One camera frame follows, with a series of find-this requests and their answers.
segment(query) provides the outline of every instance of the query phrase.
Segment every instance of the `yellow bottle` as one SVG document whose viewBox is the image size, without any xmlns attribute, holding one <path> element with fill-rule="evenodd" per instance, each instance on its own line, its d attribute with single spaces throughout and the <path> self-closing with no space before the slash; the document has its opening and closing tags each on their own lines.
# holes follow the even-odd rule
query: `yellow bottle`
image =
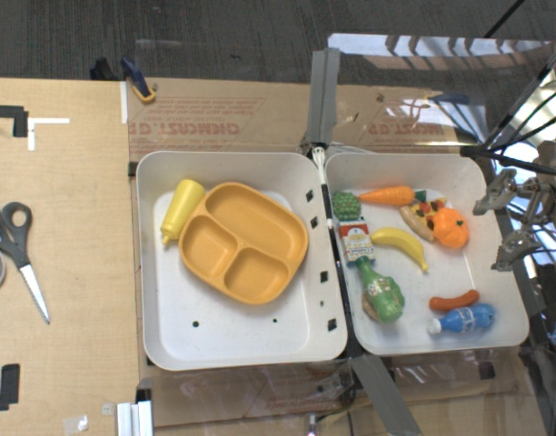
<svg viewBox="0 0 556 436">
<path fill-rule="evenodd" d="M 173 199 L 169 203 L 169 208 L 161 225 L 164 245 L 167 245 L 169 241 L 179 239 L 185 223 L 204 197 L 205 189 L 196 181 L 183 179 L 177 184 Z"/>
</svg>

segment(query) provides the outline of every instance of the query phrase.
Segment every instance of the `scissors handle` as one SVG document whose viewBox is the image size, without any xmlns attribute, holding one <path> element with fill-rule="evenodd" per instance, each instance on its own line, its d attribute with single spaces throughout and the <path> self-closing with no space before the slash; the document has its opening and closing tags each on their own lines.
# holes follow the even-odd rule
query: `scissors handle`
<svg viewBox="0 0 556 436">
<path fill-rule="evenodd" d="M 25 215 L 22 224 L 14 223 L 14 214 Z M 11 202 L 0 210 L 0 250 L 14 259 L 18 268 L 30 264 L 26 252 L 27 232 L 32 225 L 32 211 L 23 203 Z"/>
</svg>

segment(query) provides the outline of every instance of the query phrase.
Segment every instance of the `carrot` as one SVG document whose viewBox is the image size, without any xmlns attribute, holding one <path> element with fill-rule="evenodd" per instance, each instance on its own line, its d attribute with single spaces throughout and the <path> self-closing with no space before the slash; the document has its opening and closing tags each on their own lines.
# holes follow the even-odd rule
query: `carrot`
<svg viewBox="0 0 556 436">
<path fill-rule="evenodd" d="M 440 312 L 448 312 L 449 310 L 467 307 L 480 299 L 480 293 L 475 289 L 470 289 L 459 297 L 445 299 L 443 297 L 432 297 L 430 299 L 430 308 L 439 310 Z"/>
<path fill-rule="evenodd" d="M 366 203 L 386 203 L 388 205 L 408 205 L 415 199 L 425 201 L 425 191 L 415 192 L 407 185 L 383 187 L 359 195 L 359 200 Z"/>
</svg>

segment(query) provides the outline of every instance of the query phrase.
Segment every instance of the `orange pumpkin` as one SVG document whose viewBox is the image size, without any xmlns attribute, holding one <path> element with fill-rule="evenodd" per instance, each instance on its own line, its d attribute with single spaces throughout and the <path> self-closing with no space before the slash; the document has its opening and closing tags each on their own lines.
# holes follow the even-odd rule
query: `orange pumpkin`
<svg viewBox="0 0 556 436">
<path fill-rule="evenodd" d="M 447 247 L 459 248 L 470 239 L 470 230 L 460 212 L 444 207 L 433 216 L 433 236 Z"/>
</svg>

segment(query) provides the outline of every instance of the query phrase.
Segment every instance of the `banana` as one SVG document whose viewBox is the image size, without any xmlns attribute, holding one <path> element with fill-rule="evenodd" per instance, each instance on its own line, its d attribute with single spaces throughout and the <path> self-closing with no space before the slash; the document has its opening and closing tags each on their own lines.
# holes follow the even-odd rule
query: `banana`
<svg viewBox="0 0 556 436">
<path fill-rule="evenodd" d="M 423 256 L 423 244 L 413 234 L 399 228 L 381 228 L 371 234 L 371 242 L 380 245 L 392 245 L 407 253 L 414 259 L 424 272 L 428 265 Z"/>
</svg>

